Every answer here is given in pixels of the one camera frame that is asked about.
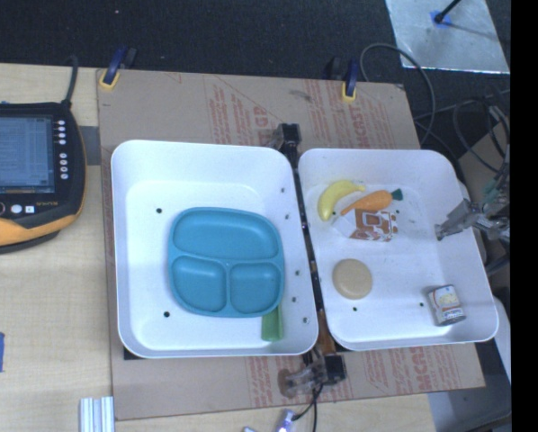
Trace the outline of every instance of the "blue clamp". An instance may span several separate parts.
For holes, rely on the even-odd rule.
[[[99,85],[105,89],[113,90],[119,80],[119,69],[128,68],[135,58],[137,51],[135,49],[129,49],[125,45],[120,45],[109,63],[109,67],[103,71],[103,74],[99,78]]]
[[[351,103],[357,97],[357,76],[359,75],[359,67],[357,66],[357,61],[351,59],[349,61],[349,66],[347,68],[347,73],[345,74],[345,79],[343,82],[343,88],[341,91],[341,98],[346,103]]]

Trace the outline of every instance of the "cable wire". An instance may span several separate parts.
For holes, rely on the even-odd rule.
[[[423,126],[421,123],[417,121],[414,121],[414,123],[421,130],[424,130],[425,132],[429,132],[428,129],[425,126]],[[441,146],[449,153],[449,156],[451,157],[449,158],[449,161],[452,163],[452,165],[455,168],[455,173],[457,174],[457,178],[462,183],[466,184],[465,174],[463,173],[461,163],[459,162],[459,159],[455,156],[455,153],[453,152],[453,150],[447,145],[447,143],[444,140],[439,138],[439,136],[437,136],[435,133],[431,131],[429,132],[429,134],[434,140],[436,140],[439,144],[441,144]]]
[[[483,99],[491,99],[491,98],[494,98],[494,97],[498,97],[498,95],[502,95],[502,94],[506,95],[508,93],[511,93],[510,89],[499,91],[496,94],[487,94],[485,96],[482,96],[482,98]],[[468,100],[464,101],[462,103],[462,105],[467,105],[467,104],[471,104],[471,103],[472,103],[472,100],[468,99]],[[453,105],[447,105],[445,107],[441,107],[440,109],[437,109],[435,111],[435,114],[443,113],[443,112],[447,112],[447,111],[452,111],[457,104],[458,103],[455,103]],[[430,115],[431,115],[431,112],[421,113],[420,115],[416,115],[415,117],[413,117],[413,120],[421,120],[421,119],[424,119],[425,117],[429,117]]]
[[[75,90],[75,84],[77,82],[77,71],[79,70],[79,60],[77,56],[71,55],[63,62],[64,65],[71,63],[71,78],[69,80],[69,87],[67,88],[67,94],[65,99],[61,101],[62,104],[67,107],[71,107],[71,97],[73,97],[73,91]]]
[[[486,162],[477,152],[475,152],[475,150],[473,150],[473,148],[469,145],[469,143],[467,142],[467,140],[465,139],[465,137],[463,136],[462,132],[461,132],[461,126],[459,124],[459,111],[461,110],[461,108],[463,107],[464,103],[458,103],[455,108],[453,109],[453,127],[455,129],[455,133],[457,133],[457,137],[459,138],[459,140],[461,141],[462,145],[465,147],[465,149],[470,152],[476,159],[478,159],[478,161],[484,165],[486,168],[488,168],[490,171],[492,171],[493,173],[495,173],[496,175],[499,175],[500,172],[504,169],[503,167],[501,168],[495,168],[494,166],[492,166],[490,163]],[[505,122],[504,123],[504,130],[506,133],[508,133],[508,127],[507,127],[507,123]],[[507,134],[507,144],[509,142],[509,135]]]
[[[311,408],[313,408],[313,432],[316,432],[317,430],[317,399],[321,394],[321,391],[323,391],[323,384],[321,384],[318,389],[313,389],[313,400],[311,400],[311,403],[308,405],[308,407],[301,413],[293,416],[292,418],[293,421],[299,420],[303,416],[305,416],[309,412],[309,410],[311,410]]]
[[[421,139],[421,141],[420,141],[421,147],[423,147],[423,145],[425,144],[426,139],[431,135],[431,132],[433,131],[433,124],[435,122],[435,115],[436,115],[435,90],[433,89],[433,85],[431,84],[431,80],[427,76],[425,70],[423,70],[423,68],[419,65],[419,63],[416,62],[409,54],[407,54],[402,49],[400,49],[400,48],[398,48],[396,46],[393,46],[393,45],[389,45],[389,43],[373,43],[373,45],[369,45],[368,47],[366,47],[361,52],[361,56],[359,57],[359,67],[361,68],[361,74],[363,75],[363,78],[365,79],[366,82],[369,82],[370,80],[369,80],[369,77],[367,76],[367,74],[365,73],[365,68],[363,66],[363,57],[365,56],[365,54],[369,50],[373,50],[375,48],[386,48],[386,49],[389,49],[389,50],[397,51],[399,54],[401,54],[402,56],[407,58],[409,60],[409,62],[411,62],[411,64],[413,64],[417,68],[417,71],[421,74],[421,77],[423,77],[423,79],[425,80],[425,83],[427,85],[427,89],[429,90],[429,94],[431,96],[431,112],[430,112],[431,119],[430,119],[429,124],[428,124],[428,126],[426,128],[425,136],[423,136],[423,139]]]
[[[485,113],[485,127],[487,128],[487,133],[489,137],[491,138],[491,141],[493,142],[493,146],[495,147],[495,150],[498,152],[498,154],[502,158],[505,158],[505,151],[501,148],[501,145],[499,144],[497,136],[495,135],[495,132],[493,131],[493,124],[491,123],[492,118],[496,118],[497,121],[501,123],[501,126],[503,127],[503,131],[505,132],[505,137],[508,143],[509,142],[509,126],[507,124],[507,120],[505,119],[503,113],[498,109],[498,107],[493,106],[485,98],[475,98],[475,99],[472,99],[471,102],[475,104],[479,104],[483,107],[483,112]]]

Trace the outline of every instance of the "clamp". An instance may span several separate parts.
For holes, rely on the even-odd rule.
[[[345,103],[352,103],[357,97],[357,78],[359,66],[355,59],[349,61],[345,75],[341,74],[341,58],[332,58],[323,72],[324,80],[343,80],[341,85],[341,99]]]
[[[113,90],[117,85],[117,80],[119,80],[119,69],[130,68],[136,55],[136,49],[120,45],[113,53],[109,67],[103,71],[99,78],[99,86],[106,90]]]

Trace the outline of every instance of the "toy carrot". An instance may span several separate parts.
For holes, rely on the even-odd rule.
[[[400,189],[393,192],[386,190],[371,192],[344,208],[341,214],[345,215],[355,208],[367,212],[378,212],[387,208],[393,200],[403,200],[403,193]]]

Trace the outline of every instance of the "wooden table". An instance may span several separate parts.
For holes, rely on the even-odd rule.
[[[95,71],[80,68],[73,113],[99,126]],[[69,67],[0,64],[0,102],[59,102]],[[88,167],[85,208],[76,223],[40,246],[0,256],[0,431],[79,430],[78,404],[112,395],[101,172]],[[272,431],[280,408],[121,421],[115,430]],[[312,428],[312,417],[296,431]],[[318,405],[318,430],[435,430],[425,394]]]

